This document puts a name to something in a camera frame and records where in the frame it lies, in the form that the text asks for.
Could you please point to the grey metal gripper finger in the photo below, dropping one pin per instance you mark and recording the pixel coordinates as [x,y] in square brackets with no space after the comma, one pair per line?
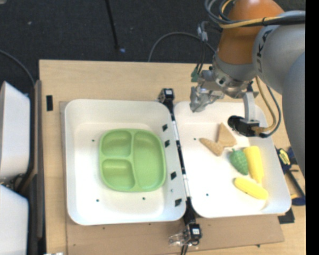
[208,99]
[195,100]

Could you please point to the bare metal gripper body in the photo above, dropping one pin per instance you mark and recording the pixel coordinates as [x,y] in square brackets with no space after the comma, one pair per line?
[223,85]

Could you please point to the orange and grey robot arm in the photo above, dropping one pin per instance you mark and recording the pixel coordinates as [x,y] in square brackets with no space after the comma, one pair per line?
[279,52]

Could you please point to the beige triangular bread slice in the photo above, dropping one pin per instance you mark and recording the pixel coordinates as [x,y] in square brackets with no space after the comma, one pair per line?
[225,137]

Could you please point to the beige waffle biscuit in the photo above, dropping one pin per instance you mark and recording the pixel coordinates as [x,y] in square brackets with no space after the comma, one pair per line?
[212,146]

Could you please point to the thin black and white rod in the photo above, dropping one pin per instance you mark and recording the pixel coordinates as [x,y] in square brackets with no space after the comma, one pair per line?
[181,158]

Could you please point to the green grapes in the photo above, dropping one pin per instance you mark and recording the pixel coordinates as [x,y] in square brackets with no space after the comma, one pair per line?
[239,162]

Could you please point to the yellow corn cob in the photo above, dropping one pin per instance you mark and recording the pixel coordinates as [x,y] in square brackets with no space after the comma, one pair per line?
[255,161]

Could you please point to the green divided plate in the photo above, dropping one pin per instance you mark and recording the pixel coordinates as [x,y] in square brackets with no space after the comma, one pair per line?
[146,161]

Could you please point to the white plastic tray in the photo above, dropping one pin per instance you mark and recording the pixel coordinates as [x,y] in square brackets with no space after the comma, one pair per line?
[85,169]
[215,185]

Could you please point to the yellow banana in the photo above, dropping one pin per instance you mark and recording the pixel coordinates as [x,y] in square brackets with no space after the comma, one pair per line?
[251,188]

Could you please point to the black cylinder on white bracket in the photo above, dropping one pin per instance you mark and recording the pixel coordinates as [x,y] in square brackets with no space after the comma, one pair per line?
[246,125]

